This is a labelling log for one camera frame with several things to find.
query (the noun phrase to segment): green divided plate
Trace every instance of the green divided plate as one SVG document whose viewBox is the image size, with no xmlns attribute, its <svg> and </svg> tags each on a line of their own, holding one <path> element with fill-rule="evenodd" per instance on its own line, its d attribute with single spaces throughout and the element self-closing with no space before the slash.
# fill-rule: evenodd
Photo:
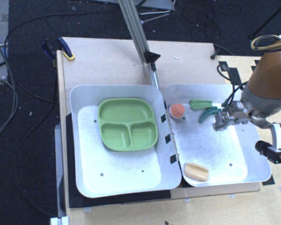
<svg viewBox="0 0 281 225">
<path fill-rule="evenodd" d="M 112 98 L 98 108 L 103 144 L 113 151 L 136 151 L 153 147 L 158 139 L 151 106 L 142 99 Z"/>
</svg>

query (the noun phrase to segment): black clip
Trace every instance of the black clip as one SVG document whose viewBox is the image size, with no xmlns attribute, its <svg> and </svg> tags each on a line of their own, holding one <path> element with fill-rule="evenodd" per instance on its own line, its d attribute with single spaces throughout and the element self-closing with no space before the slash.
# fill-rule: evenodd
<svg viewBox="0 0 281 225">
<path fill-rule="evenodd" d="M 42 48 L 46 56 L 53 61 L 53 66 L 56 67 L 56 50 L 48 38 L 42 43 Z"/>
<path fill-rule="evenodd" d="M 154 52 L 145 52 L 144 55 L 145 55 L 146 62 L 150 63 L 153 71 L 156 71 L 155 62 L 157 61 L 157 59 L 160 58 L 160 55 Z"/>
<path fill-rule="evenodd" d="M 64 39 L 62 37 L 59 37 L 57 39 L 59 45 L 62 48 L 62 53 L 64 54 L 64 56 L 69 60 L 69 61 L 73 61 L 75 59 L 75 55 L 71 52 L 71 49 L 69 48 L 69 46 L 67 45 L 67 43 L 64 41 Z"/>
</svg>

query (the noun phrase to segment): black floor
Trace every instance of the black floor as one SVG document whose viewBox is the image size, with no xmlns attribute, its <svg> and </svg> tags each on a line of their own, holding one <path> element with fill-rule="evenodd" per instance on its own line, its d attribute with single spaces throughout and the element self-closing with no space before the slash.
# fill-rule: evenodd
<svg viewBox="0 0 281 225">
<path fill-rule="evenodd" d="M 175 12 L 145 23 L 144 31 L 148 40 L 209 42 L 235 55 L 260 56 L 250 48 L 249 36 L 280 6 L 281 0 L 177 0 Z M 42 51 L 46 38 L 56 48 L 60 36 L 130 39 L 118 5 L 78 0 L 9 0 L 9 31 L 47 14 L 58 15 L 28 22 L 11 33 L 8 59 L 15 78 L 31 93 L 48 100 L 54 99 L 56 69 Z M 268 34 L 281 35 L 281 12 L 256 36 Z M 219 54 L 229 55 L 225 50 Z M 50 215 L 43 212 L 57 215 L 54 127 L 59 110 L 57 105 L 52 108 L 51 102 L 29 95 L 18 83 L 16 91 L 17 113 L 0 135 L 0 225 L 48 224 Z M 0 125 L 9 116 L 11 103 L 11 89 L 0 86 Z M 14 165 L 27 199 L 43 212 L 24 198 Z"/>
</svg>

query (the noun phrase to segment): white tray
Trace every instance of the white tray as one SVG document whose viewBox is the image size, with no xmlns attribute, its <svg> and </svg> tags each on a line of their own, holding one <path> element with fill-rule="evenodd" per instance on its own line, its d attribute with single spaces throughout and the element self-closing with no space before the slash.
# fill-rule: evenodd
<svg viewBox="0 0 281 225">
<path fill-rule="evenodd" d="M 97 121 L 98 106 L 109 98 L 139 98 L 155 114 L 158 141 L 150 149 L 117 152 L 102 142 Z M 171 139 L 163 96 L 151 85 L 79 85 L 70 93 L 76 185 L 90 198 L 176 188 L 181 171 Z"/>
<path fill-rule="evenodd" d="M 190 108 L 192 99 L 212 100 L 220 108 L 231 92 L 231 85 L 173 85 L 164 92 L 168 108 L 175 103 L 185 106 L 185 119 L 170 118 L 170 122 L 183 177 L 194 187 L 261 182 L 271 177 L 267 158 L 255 149 L 260 137 L 253 124 L 238 124 L 216 132 L 212 126 L 215 116 L 200 124 L 199 118 L 204 110 Z M 235 100 L 240 100 L 240 95 L 239 90 Z M 187 163 L 208 168 L 209 179 L 201 182 L 186 177 L 184 169 Z"/>
</svg>

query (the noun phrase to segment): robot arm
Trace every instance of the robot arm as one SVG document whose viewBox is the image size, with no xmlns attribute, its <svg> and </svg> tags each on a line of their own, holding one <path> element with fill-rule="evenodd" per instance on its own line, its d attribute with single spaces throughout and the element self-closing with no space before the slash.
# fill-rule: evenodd
<svg viewBox="0 0 281 225">
<path fill-rule="evenodd" d="M 261 48 L 256 47 L 260 38 L 252 41 L 252 48 L 266 53 L 246 83 L 240 101 L 232 101 L 219 111 L 213 127 L 216 131 L 223 131 L 230 125 L 251 122 L 259 128 L 271 129 L 273 144 L 259 141 L 255 148 L 276 164 L 281 163 L 281 124 L 266 120 L 281 110 L 281 38 L 275 38 L 280 40 Z"/>
</svg>

